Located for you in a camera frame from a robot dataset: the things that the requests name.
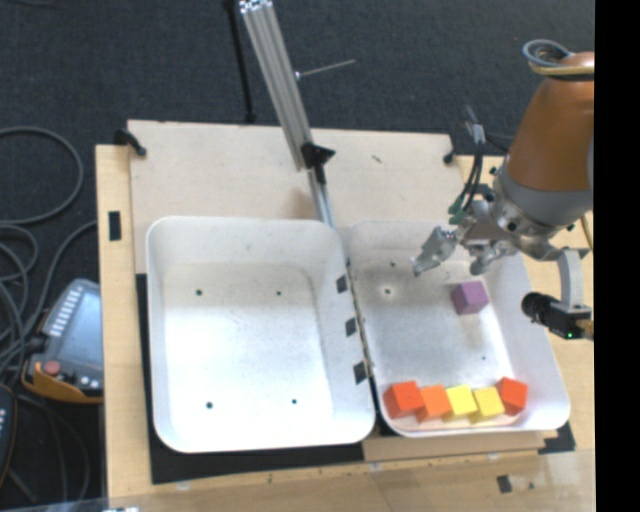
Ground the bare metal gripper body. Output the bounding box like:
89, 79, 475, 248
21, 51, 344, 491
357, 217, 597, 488
452, 199, 569, 262

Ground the orange cube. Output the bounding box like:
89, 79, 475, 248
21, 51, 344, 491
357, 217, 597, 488
417, 384, 453, 423

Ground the black cylinder on white bracket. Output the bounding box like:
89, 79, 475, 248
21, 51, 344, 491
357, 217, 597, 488
521, 248, 594, 341

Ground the white plastic tray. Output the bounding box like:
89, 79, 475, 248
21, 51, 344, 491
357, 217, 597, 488
145, 215, 377, 455
344, 220, 572, 439

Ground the yellow cube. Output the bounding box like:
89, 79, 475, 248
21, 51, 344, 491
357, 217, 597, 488
443, 384, 479, 421
470, 386, 506, 424

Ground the pale wood board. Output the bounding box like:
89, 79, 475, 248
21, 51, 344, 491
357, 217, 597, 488
126, 118, 559, 464

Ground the red cube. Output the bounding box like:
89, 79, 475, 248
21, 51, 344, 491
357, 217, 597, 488
382, 380, 425, 420
495, 376, 529, 416

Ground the purple cube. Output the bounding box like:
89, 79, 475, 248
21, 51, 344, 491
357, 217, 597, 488
450, 280, 490, 316

